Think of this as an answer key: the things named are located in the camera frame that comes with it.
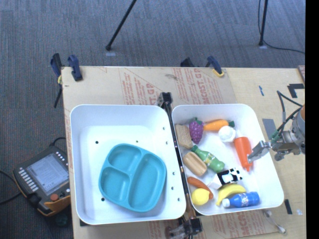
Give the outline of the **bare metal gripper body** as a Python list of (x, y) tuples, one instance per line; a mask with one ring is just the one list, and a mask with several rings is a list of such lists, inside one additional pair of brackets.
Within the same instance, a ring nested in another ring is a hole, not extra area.
[(271, 140), (271, 146), (271, 149), (276, 152), (274, 156), (276, 161), (284, 159), (290, 153), (293, 155), (305, 154), (305, 133), (296, 130), (283, 131), (281, 135)]

